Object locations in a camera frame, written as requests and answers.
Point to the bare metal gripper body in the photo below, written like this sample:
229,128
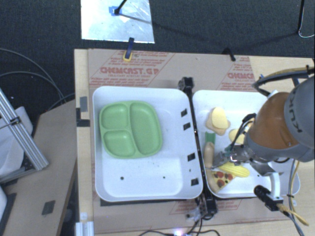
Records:
242,155

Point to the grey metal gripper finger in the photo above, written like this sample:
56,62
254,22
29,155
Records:
219,158
217,166

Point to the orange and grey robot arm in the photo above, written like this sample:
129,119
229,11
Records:
273,126

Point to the tan sausage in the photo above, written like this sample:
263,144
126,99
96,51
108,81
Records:
209,154

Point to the pizza slice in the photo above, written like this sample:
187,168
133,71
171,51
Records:
220,179

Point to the yellow corn cob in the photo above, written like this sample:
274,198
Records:
236,170

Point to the yellow oval toy food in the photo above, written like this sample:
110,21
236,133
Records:
235,134

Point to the green toy food piece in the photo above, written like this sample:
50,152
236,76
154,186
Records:
210,138

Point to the tan bread slice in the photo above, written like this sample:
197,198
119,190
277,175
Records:
221,131

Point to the thin black rod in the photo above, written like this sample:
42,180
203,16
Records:
197,136

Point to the yellow potato chip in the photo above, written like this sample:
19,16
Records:
219,118

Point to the white plastic tray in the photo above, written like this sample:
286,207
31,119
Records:
147,178
236,102

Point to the green divided plate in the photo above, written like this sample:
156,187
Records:
142,129

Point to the brown cardboard board red print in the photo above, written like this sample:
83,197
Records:
152,66

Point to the black cylinder on white bracket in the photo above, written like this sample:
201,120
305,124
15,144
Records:
275,184

